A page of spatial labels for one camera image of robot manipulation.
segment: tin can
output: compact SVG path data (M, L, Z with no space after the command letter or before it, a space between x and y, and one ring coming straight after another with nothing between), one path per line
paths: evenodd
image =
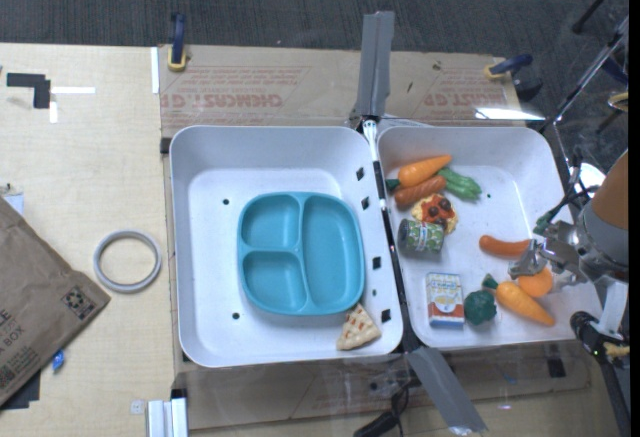
M439 224L405 218L398 229L398 248L406 252L440 252L444 228Z

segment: small carton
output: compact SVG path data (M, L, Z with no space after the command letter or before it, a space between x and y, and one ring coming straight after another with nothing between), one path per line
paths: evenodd
M427 274L427 313L432 327L462 328L464 305L458 274Z

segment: white tray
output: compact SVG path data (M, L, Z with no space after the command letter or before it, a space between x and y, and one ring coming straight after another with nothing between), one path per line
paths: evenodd
M344 127L193 126L175 135L170 160L179 336L191 360L226 367L379 356L397 347L398 296L361 135ZM240 213L253 197L281 191L333 195L356 213L366 268L361 300L382 330L380 339L339 351L344 313L278 315L247 299L237 260Z
M579 310L599 318L602 308L592 284L565 286L540 299L556 318L553 327L529 322L498 307L491 324L462 329L433 328L427 320L426 275L457 273L463 296L480 289L491 273L500 282L508 280L508 261L480 251L478 239L491 234L505 240L537 238L536 220L563 197L562 184L546 140L524 127L392 127L378 139L380 161L386 178L397 177L400 166L449 153L450 167L472 176L483 188L478 202L449 195L459 215L456 229L445 237L442 251L422 257L400 252L402 275L412 326L420 340L440 349L490 347L515 343L575 339L571 315ZM410 208L398 208L389 197L394 232ZM556 219L572 222L567 208Z

